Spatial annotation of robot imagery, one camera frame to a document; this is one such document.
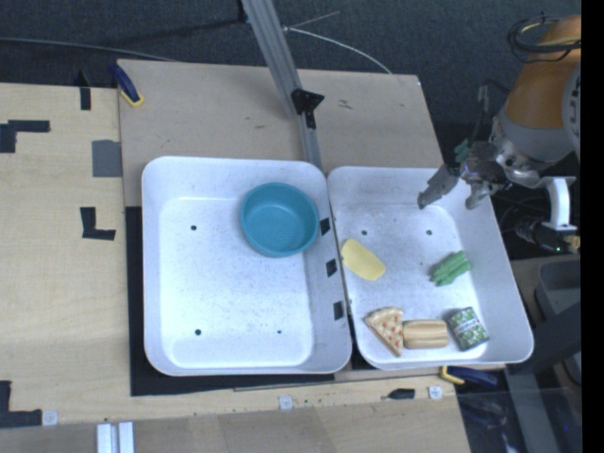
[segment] white tray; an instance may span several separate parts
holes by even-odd
[[[532,352],[532,332],[491,202],[467,210],[470,188],[460,181],[443,199],[419,210],[417,196],[435,172],[342,167],[328,176],[338,241],[354,238],[386,265],[386,273],[373,282],[344,268],[359,350],[385,370],[523,361]],[[472,270],[436,287],[430,268],[458,250],[466,252]],[[363,322],[369,312],[386,306],[402,308],[404,320],[446,318],[453,310],[473,307],[491,339],[462,351],[451,336],[447,347],[405,349],[397,358]]]
[[[239,206],[269,181],[315,203],[322,233],[304,253],[254,251]],[[323,374],[352,341],[327,183],[297,161],[163,157],[143,172],[144,348],[171,376]]]

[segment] toy pizza slice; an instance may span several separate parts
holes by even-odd
[[[403,353],[403,310],[386,307],[371,312],[365,317],[365,324],[396,355]]]

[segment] wooden table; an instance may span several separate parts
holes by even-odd
[[[48,133],[19,132],[16,152],[0,154],[0,380],[12,381],[12,411],[56,410],[66,425],[0,430],[0,445],[50,448],[43,438],[61,434],[77,445],[77,438],[89,441],[90,424],[136,421],[137,451],[166,446],[175,430],[184,431],[182,451],[192,451],[188,444],[193,451],[239,451],[236,430],[285,421],[316,433],[305,441],[327,438],[320,451],[366,451],[368,442],[377,450],[415,442],[423,451],[468,451],[454,388],[434,370],[411,377],[343,370],[318,385],[130,395],[124,212],[140,205],[142,167],[163,154],[302,156],[267,69],[121,64],[145,98],[139,109],[113,89],[91,89],[92,108],[84,110],[76,87],[0,85],[0,124],[51,126]],[[415,76],[300,74],[308,90],[326,96],[315,112],[324,171],[440,165]],[[92,142],[104,140],[121,143],[123,177],[92,175]],[[82,238],[82,207],[95,207],[96,227],[116,230],[114,240]],[[443,399],[428,399],[432,385]],[[395,388],[413,388],[416,398],[384,401]],[[281,395],[294,403],[289,417],[278,410]],[[441,434],[433,434],[436,425]],[[204,449],[195,438],[208,428],[218,443]]]

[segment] yellow sponge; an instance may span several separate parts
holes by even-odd
[[[340,253],[344,266],[365,280],[377,280],[386,272],[386,265],[355,239],[346,240]]]

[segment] teal bowl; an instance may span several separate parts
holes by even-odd
[[[285,183],[265,183],[250,191],[240,208],[243,234],[267,257],[303,252],[319,233],[319,213],[312,200]]]

